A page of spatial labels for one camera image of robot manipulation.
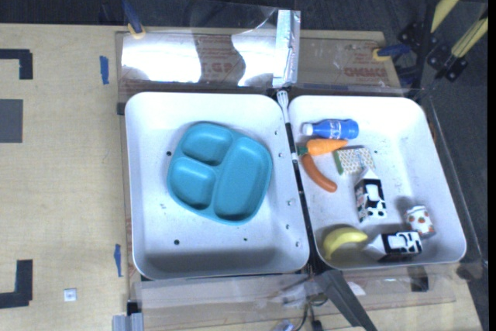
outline brown sausage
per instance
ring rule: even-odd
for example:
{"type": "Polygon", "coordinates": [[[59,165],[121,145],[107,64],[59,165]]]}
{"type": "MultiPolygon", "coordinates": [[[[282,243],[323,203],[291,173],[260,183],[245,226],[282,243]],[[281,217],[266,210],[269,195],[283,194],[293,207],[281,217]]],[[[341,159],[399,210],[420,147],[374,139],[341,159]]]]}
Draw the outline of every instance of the brown sausage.
{"type": "Polygon", "coordinates": [[[338,185],[336,185],[335,182],[332,182],[328,178],[324,177],[324,175],[322,175],[322,173],[319,171],[317,166],[315,166],[315,163],[311,155],[309,155],[308,153],[304,154],[303,157],[301,158],[301,164],[303,164],[303,168],[305,169],[308,176],[318,186],[320,186],[322,189],[326,191],[330,191],[331,193],[336,191],[338,185]]]}

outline wooden table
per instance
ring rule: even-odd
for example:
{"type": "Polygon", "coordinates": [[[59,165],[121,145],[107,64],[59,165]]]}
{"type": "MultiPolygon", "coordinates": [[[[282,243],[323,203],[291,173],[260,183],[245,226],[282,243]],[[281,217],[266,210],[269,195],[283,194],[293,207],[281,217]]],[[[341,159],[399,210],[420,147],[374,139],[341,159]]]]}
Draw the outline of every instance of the wooden table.
{"type": "MultiPolygon", "coordinates": [[[[118,31],[122,27],[0,25],[0,48],[29,49],[34,73],[19,80],[19,62],[0,60],[0,98],[23,101],[22,143],[0,143],[0,292],[14,290],[17,260],[33,260],[33,300],[0,309],[0,329],[108,330],[112,317],[126,312],[118,31]],[[100,56],[108,58],[109,84],[102,84],[100,56]],[[68,288],[77,289],[77,300],[64,301],[68,288]]],[[[455,302],[369,315],[378,329],[480,329],[467,284],[454,278],[452,291],[455,302]]],[[[322,322],[330,329],[348,326],[339,314],[322,322]]]]}

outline yellow banana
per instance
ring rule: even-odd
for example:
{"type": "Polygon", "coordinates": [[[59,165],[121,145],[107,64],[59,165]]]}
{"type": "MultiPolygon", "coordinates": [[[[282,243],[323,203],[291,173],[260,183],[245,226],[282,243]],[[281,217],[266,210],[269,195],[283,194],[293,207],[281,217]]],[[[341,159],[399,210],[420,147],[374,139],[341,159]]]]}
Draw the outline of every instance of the yellow banana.
{"type": "Polygon", "coordinates": [[[324,239],[324,259],[330,260],[332,253],[345,243],[361,243],[367,239],[368,236],[366,233],[352,226],[334,229],[324,239]]]}

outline gray square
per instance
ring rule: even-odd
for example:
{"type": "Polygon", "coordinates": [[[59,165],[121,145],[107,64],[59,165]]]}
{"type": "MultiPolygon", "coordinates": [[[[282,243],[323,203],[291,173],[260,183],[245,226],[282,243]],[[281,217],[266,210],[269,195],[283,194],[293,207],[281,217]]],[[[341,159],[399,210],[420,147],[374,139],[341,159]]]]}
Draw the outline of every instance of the gray square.
{"type": "Polygon", "coordinates": [[[0,143],[22,142],[22,99],[0,99],[0,143]]]}

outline blue bottle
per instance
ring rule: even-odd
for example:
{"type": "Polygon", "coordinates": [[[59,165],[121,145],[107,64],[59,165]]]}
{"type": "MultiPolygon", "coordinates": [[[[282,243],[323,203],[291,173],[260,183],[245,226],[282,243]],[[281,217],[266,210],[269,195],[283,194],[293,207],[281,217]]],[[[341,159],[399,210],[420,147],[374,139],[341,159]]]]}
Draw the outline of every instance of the blue bottle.
{"type": "Polygon", "coordinates": [[[358,123],[352,119],[326,119],[318,123],[303,123],[305,136],[320,136],[334,140],[352,140],[358,137],[358,123]]]}

